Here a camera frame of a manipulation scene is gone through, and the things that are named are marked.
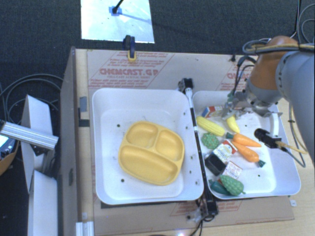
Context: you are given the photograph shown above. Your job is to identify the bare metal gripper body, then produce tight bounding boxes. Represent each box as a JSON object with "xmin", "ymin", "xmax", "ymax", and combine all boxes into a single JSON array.
[{"xmin": 230, "ymin": 90, "xmax": 274, "ymax": 118}]

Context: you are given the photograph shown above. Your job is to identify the yellow banana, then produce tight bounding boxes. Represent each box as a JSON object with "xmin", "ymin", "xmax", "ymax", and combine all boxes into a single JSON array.
[{"xmin": 226, "ymin": 115, "xmax": 241, "ymax": 134}]

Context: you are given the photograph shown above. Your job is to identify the yellow corn cob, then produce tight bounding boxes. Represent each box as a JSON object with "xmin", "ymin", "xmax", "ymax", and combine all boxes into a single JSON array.
[{"xmin": 195, "ymin": 116, "xmax": 226, "ymax": 137}]

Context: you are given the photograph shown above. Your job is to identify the orange carrot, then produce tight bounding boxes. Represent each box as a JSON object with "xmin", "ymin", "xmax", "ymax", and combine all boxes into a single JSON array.
[
  {"xmin": 225, "ymin": 132, "xmax": 262, "ymax": 148},
  {"xmin": 231, "ymin": 140, "xmax": 267, "ymax": 168}
]

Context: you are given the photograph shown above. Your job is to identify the small green grapes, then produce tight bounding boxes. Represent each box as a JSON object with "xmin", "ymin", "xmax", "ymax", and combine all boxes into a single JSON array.
[{"xmin": 201, "ymin": 132, "xmax": 220, "ymax": 149}]

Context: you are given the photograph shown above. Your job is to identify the thin black and white rod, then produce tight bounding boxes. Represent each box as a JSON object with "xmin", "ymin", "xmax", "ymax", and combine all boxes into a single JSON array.
[{"xmin": 185, "ymin": 87, "xmax": 213, "ymax": 206}]

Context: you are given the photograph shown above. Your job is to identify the white carton with red edge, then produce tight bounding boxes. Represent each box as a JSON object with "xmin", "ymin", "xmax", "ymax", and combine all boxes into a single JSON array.
[{"xmin": 212, "ymin": 139, "xmax": 238, "ymax": 163}]

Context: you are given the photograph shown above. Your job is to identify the black box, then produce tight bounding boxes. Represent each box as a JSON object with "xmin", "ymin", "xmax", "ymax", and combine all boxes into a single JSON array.
[{"xmin": 204, "ymin": 153, "xmax": 227, "ymax": 177}]

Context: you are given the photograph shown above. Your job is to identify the small white and red carton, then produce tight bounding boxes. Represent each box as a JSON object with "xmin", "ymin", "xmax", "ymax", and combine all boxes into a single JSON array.
[{"xmin": 222, "ymin": 161, "xmax": 243, "ymax": 181}]

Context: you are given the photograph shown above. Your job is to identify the large green grapes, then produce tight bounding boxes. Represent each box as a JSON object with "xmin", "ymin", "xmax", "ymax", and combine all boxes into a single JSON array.
[{"xmin": 219, "ymin": 175, "xmax": 246, "ymax": 197}]

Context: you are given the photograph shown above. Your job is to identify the white plastic tray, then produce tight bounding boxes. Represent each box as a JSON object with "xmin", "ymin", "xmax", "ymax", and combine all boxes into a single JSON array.
[
  {"xmin": 191, "ymin": 90, "xmax": 302, "ymax": 201},
  {"xmin": 91, "ymin": 87, "xmax": 205, "ymax": 206}
]

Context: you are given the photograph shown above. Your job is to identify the dark green pepper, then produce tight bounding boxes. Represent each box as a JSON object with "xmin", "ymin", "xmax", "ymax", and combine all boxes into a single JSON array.
[{"xmin": 208, "ymin": 179, "xmax": 231, "ymax": 196}]

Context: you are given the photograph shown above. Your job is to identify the brown cardboard board red print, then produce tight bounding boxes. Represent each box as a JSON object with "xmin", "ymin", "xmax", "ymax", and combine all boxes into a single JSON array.
[{"xmin": 87, "ymin": 49, "xmax": 295, "ymax": 231}]

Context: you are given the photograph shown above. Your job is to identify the yellow divided plate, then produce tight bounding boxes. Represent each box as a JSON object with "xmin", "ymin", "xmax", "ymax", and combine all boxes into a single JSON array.
[{"xmin": 118, "ymin": 120, "xmax": 186, "ymax": 187}]

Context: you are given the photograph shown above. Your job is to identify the black cylinder on white bracket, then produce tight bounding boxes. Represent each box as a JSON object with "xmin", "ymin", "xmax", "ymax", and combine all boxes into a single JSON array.
[{"xmin": 254, "ymin": 111, "xmax": 283, "ymax": 149}]

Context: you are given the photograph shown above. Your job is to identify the black block with thin wires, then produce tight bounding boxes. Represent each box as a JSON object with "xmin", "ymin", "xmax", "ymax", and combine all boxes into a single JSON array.
[
  {"xmin": 178, "ymin": 78, "xmax": 195, "ymax": 92},
  {"xmin": 196, "ymin": 197, "xmax": 219, "ymax": 219}
]

